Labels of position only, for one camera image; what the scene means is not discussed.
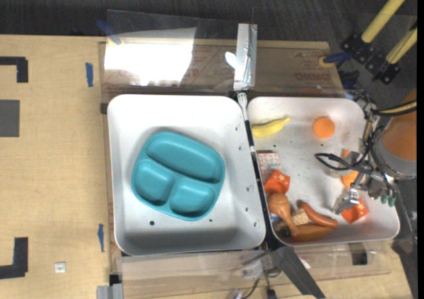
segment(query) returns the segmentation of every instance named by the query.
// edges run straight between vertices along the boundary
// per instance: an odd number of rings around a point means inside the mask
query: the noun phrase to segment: blue plastic plate
[[[199,220],[215,205],[225,164],[213,149],[180,134],[160,132],[143,146],[131,186],[144,204],[183,220]]]

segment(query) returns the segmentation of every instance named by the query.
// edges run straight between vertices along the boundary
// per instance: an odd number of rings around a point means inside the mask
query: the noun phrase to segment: orange ball
[[[331,137],[336,131],[336,125],[328,117],[319,117],[313,124],[313,131],[321,139]]]

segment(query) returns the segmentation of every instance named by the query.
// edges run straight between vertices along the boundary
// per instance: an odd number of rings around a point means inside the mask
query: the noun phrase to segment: toy hot dog
[[[337,228],[337,226],[339,226],[339,222],[337,220],[331,219],[330,217],[325,217],[324,215],[317,213],[306,202],[300,203],[299,207],[303,208],[308,218],[319,226],[330,228]]]

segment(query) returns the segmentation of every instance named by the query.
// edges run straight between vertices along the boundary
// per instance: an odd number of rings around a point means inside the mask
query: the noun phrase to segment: yellow banana
[[[290,120],[290,117],[287,116],[285,119],[273,120],[263,125],[253,125],[252,134],[254,137],[269,137],[281,131]]]

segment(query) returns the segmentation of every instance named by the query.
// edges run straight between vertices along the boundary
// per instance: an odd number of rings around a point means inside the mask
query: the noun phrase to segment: metal tray
[[[265,224],[246,128],[228,97],[120,95],[107,109],[115,239],[129,255],[251,249],[263,242]],[[148,138],[161,131],[185,135],[215,150],[225,179],[205,217],[186,221],[142,203],[131,173]]]
[[[256,97],[248,104],[251,125],[266,123],[287,116],[286,126],[277,134],[254,138],[256,151],[272,150],[280,157],[281,171],[291,177],[287,197],[292,209],[297,201],[309,203],[317,212],[337,219],[339,226],[329,235],[316,241],[296,243],[290,238],[276,237],[287,245],[320,245],[356,241],[390,240],[399,232],[399,218],[395,208],[382,205],[366,194],[361,194],[369,214],[353,224],[331,212],[337,197],[345,189],[340,178],[314,157],[315,153],[341,154],[343,149],[358,151],[364,130],[364,114],[355,102],[324,97]],[[330,117],[336,125],[335,134],[318,139],[313,133],[313,122],[321,116]]]

